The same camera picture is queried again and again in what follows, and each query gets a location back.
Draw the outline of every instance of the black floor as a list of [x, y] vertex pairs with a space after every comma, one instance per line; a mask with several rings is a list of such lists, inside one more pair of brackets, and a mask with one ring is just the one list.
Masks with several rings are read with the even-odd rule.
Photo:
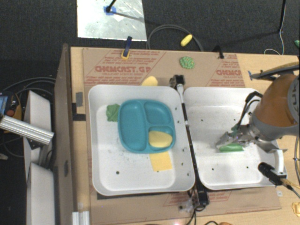
[[[282, 0], [142, 1], [147, 35], [161, 24], [176, 24], [191, 31], [205, 51], [220, 45], [230, 53], [264, 53], [267, 48], [282, 52], [277, 32]], [[124, 46], [123, 41], [78, 38], [76, 16], [76, 0], [0, 0], [0, 90], [27, 78], [55, 77], [63, 43]], [[300, 0], [287, 0], [282, 33], [286, 55], [299, 55], [293, 43], [299, 40], [299, 16]], [[182, 37], [178, 31], [161, 31], [151, 40], [151, 48], [183, 50], [179, 45]], [[132, 47], [143, 49], [145, 43], [133, 42]], [[191, 43], [184, 50], [197, 51], [197, 46]], [[16, 86], [11, 91], [21, 89]], [[7, 147], [22, 154], [20, 143]], [[0, 153], [9, 156], [7, 161], [0, 160], [0, 223], [22, 225], [26, 221], [23, 160], [9, 155], [1, 145]]]

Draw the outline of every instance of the white tray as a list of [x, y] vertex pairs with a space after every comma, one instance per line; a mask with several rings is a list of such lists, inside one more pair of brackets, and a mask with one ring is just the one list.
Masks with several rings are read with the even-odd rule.
[[[117, 122], [108, 122], [107, 105], [130, 99], [153, 99], [171, 110], [176, 142], [169, 150], [171, 170], [155, 172], [148, 154], [127, 151], [120, 143]], [[189, 190], [195, 174], [180, 97], [170, 87], [97, 85], [89, 92], [92, 177], [103, 195], [179, 192]]]
[[[275, 167], [275, 157], [255, 144], [241, 152], [221, 153], [215, 143], [240, 119], [253, 89], [188, 88], [184, 92], [200, 180], [212, 190], [273, 186], [257, 169], [261, 162]], [[245, 115], [242, 124], [247, 124]]]

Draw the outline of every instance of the green round toy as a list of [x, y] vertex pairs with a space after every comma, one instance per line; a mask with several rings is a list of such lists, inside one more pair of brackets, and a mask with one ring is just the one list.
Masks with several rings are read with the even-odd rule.
[[179, 62], [180, 62], [180, 65], [186, 69], [192, 69], [195, 67], [194, 59], [187, 57], [187, 56], [180, 58]]

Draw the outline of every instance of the green object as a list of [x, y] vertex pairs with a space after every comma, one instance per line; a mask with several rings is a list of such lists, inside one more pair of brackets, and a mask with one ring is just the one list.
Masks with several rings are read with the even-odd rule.
[[107, 106], [107, 108], [106, 108], [107, 121], [109, 121], [109, 122], [117, 122], [118, 121], [119, 108], [120, 108], [119, 104], [113, 104], [113, 105]]
[[237, 143], [231, 143], [229, 145], [219, 148], [220, 152], [239, 152], [243, 151], [243, 147]]
[[299, 48], [299, 40], [294, 41], [297, 48]]
[[195, 67], [194, 59], [187, 57], [187, 56], [180, 58], [179, 62], [180, 62], [180, 65], [186, 69], [192, 69]]

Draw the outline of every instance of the blue plate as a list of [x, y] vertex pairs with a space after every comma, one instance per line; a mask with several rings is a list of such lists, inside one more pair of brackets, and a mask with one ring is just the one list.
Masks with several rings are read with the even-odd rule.
[[[172, 136], [165, 148], [149, 144], [149, 132], [160, 131]], [[170, 109], [155, 100], [135, 99], [124, 102], [118, 113], [118, 132], [122, 145], [135, 153], [158, 153], [169, 150], [175, 143], [175, 127]]]

